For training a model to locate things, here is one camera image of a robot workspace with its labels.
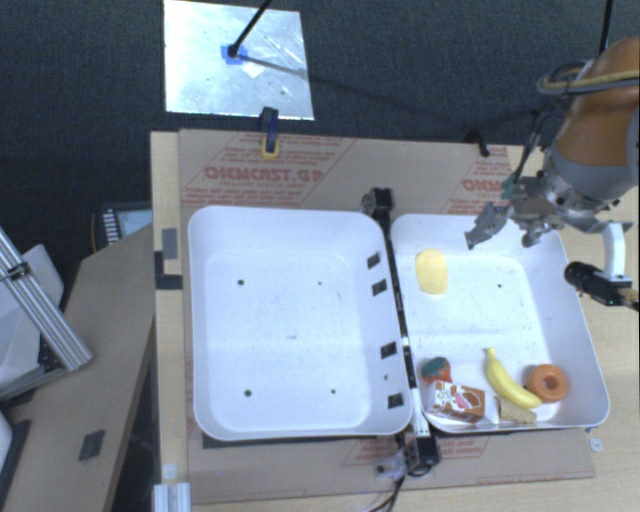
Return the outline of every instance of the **silver reflective sheet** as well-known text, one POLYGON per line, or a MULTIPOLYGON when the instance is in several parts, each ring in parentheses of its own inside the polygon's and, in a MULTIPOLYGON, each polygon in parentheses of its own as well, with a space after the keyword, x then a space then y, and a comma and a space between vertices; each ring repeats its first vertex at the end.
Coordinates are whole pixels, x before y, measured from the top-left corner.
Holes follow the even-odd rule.
POLYGON ((313 120, 298 12, 267 10, 229 60, 257 9, 165 0, 165 86, 169 112, 313 120))

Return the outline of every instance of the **brown donut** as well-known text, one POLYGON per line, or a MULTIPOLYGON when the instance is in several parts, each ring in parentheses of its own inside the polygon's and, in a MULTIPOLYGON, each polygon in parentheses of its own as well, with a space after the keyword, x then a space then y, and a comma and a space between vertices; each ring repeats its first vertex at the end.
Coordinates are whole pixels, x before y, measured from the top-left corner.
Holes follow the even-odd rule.
POLYGON ((563 399, 569 385, 567 376, 560 368, 552 364, 541 364, 529 374, 527 389, 544 403, 551 403, 563 399))

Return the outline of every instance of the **black fabric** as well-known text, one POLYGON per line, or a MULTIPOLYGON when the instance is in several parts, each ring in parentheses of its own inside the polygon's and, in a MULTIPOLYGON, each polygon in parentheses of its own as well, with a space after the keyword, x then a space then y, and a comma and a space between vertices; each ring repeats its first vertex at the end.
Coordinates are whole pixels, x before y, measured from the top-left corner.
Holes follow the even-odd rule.
MULTIPOLYGON (((604 14, 600 0, 272 7, 301 12, 316 117, 283 132, 461 141, 476 129, 505 144, 527 135, 539 76, 597 54, 604 14)), ((616 2, 610 41, 638 26, 640 3, 616 2)), ((0 0, 0 226, 20 250, 44 243, 64 267, 89 253, 102 204, 148 200, 151 131, 255 129, 166 113, 163 44, 161 0, 0 0)))

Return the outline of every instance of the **banana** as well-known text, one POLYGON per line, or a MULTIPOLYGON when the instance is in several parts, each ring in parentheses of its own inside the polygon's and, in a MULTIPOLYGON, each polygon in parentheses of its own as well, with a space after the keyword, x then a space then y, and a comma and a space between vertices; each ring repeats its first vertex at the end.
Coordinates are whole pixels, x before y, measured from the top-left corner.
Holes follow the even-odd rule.
POLYGON ((493 390, 501 397, 511 400, 514 404, 525 409, 533 409, 542 404, 542 401, 536 395, 514 382, 496 357, 494 348, 487 349, 486 374, 493 390))

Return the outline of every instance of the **white tray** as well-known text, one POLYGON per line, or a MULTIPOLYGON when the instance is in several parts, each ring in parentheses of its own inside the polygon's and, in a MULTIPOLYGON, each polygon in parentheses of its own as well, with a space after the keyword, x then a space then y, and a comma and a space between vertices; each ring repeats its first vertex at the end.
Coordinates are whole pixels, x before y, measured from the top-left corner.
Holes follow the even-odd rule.
POLYGON ((373 220, 212 206, 194 214, 188 237, 194 410, 204 432, 244 440, 407 425, 395 301, 373 220))
POLYGON ((477 424, 429 415, 452 433, 592 427, 609 413, 609 397, 575 290, 563 278, 568 264, 556 232, 525 249, 522 231, 509 222, 488 242, 469 251, 464 232, 473 217, 404 215, 392 226, 392 240, 416 372, 425 360, 444 356, 453 381, 487 392, 486 420, 477 424), (415 258, 440 249, 449 269, 444 295, 420 290, 415 258), (498 424, 494 393, 483 366, 485 349, 511 376, 523 382, 530 367, 552 363, 569 381, 567 396, 534 411, 535 425, 498 424))

